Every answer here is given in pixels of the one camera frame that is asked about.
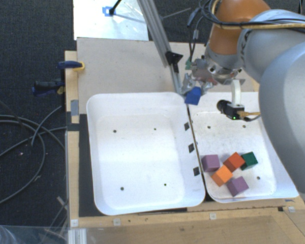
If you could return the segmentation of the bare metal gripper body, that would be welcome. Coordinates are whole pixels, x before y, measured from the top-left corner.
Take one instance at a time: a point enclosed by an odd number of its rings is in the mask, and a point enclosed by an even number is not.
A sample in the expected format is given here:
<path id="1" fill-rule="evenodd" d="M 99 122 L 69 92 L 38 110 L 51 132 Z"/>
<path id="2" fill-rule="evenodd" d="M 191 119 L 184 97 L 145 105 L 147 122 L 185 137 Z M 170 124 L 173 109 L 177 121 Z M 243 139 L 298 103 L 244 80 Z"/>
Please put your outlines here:
<path id="1" fill-rule="evenodd" d="M 229 85 L 242 68 L 225 68 L 211 58 L 197 58 L 192 63 L 192 76 L 203 83 Z"/>

